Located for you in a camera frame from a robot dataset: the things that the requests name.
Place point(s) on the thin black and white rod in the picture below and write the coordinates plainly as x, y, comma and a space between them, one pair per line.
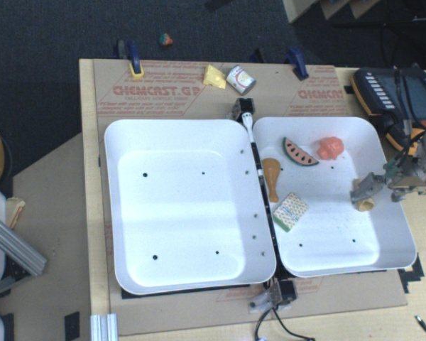
259, 172

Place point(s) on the brown cardboard board red print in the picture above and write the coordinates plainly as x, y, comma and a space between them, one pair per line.
156, 94

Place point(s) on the small white can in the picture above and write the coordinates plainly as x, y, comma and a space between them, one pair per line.
239, 80

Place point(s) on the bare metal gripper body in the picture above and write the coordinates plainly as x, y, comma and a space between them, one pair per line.
413, 181

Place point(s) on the brown chicken drumstick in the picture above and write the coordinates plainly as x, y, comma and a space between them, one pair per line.
271, 174

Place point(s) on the red and green strawberry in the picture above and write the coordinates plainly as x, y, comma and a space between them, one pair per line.
165, 39

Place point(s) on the white patterned packet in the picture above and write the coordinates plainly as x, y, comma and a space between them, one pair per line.
290, 211

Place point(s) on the yellow cheese wedge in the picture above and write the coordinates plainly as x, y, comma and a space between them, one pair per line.
213, 77

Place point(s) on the white plastic tray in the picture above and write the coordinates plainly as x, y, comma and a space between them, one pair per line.
184, 208
333, 222

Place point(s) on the pink lumpy toy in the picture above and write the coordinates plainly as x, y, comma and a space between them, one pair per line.
330, 148

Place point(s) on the tan toy pastry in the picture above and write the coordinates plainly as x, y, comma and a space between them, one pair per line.
365, 204

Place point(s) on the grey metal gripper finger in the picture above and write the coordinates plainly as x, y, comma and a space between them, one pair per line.
373, 181
360, 194

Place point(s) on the red watermelon slice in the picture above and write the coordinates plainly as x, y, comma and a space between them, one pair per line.
296, 154

